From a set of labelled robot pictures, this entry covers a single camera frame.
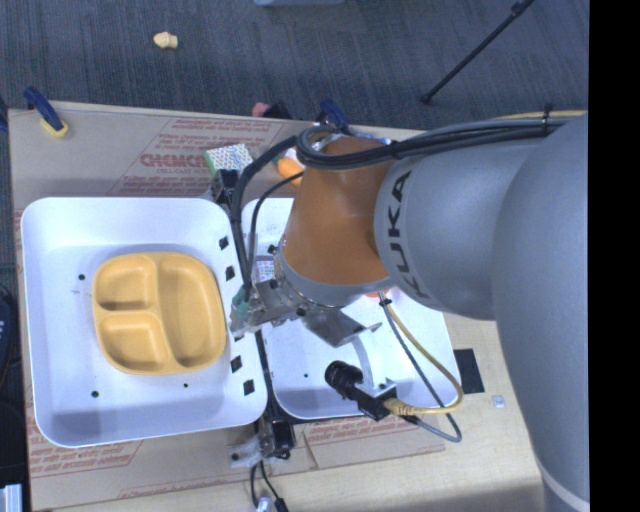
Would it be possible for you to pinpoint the multicoloured patterned carton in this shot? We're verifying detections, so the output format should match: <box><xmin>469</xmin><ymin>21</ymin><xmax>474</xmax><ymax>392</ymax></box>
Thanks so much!
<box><xmin>203</xmin><ymin>143</ymin><xmax>254</xmax><ymax>177</ymax></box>

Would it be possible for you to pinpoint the orange toy food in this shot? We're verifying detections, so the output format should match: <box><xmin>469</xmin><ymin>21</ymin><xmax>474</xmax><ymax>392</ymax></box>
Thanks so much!
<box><xmin>276</xmin><ymin>156</ymin><xmax>306</xmax><ymax>187</ymax></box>

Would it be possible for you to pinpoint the brown cardboard board red print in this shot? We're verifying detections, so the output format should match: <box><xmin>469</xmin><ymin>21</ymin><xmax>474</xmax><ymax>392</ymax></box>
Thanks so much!
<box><xmin>7</xmin><ymin>99</ymin><xmax>447</xmax><ymax>512</ymax></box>

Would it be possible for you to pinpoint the black cylinder on white bracket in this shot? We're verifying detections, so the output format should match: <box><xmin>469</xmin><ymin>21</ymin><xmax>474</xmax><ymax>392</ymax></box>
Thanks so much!
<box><xmin>323</xmin><ymin>338</ymin><xmax>399</xmax><ymax>422</ymax></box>

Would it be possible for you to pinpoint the black block with thin wires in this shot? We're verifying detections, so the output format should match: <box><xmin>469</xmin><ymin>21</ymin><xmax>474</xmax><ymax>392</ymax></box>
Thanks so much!
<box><xmin>253</xmin><ymin>418</ymin><xmax>297</xmax><ymax>460</ymax></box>
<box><xmin>210</xmin><ymin>168</ymin><xmax>242</xmax><ymax>205</ymax></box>

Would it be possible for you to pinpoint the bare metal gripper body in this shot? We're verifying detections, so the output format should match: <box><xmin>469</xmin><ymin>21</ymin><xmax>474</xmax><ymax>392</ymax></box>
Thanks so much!
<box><xmin>229</xmin><ymin>272</ymin><xmax>384</xmax><ymax>349</ymax></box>

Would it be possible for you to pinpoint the yellow divided plate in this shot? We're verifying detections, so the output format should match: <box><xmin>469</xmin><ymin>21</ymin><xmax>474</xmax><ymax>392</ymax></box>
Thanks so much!
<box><xmin>91</xmin><ymin>251</ymin><xmax>229</xmax><ymax>377</ymax></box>

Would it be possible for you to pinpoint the white plastic tray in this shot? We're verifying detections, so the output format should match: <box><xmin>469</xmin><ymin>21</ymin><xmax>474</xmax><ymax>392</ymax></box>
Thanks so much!
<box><xmin>19</xmin><ymin>196</ymin><xmax>269</xmax><ymax>449</ymax></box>
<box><xmin>239</xmin><ymin>197</ymin><xmax>464</xmax><ymax>422</ymax></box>

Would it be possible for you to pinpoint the thin black rod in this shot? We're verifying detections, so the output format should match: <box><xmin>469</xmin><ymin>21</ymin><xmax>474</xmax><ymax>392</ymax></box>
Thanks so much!
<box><xmin>227</xmin><ymin>198</ymin><xmax>275</xmax><ymax>426</ymax></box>

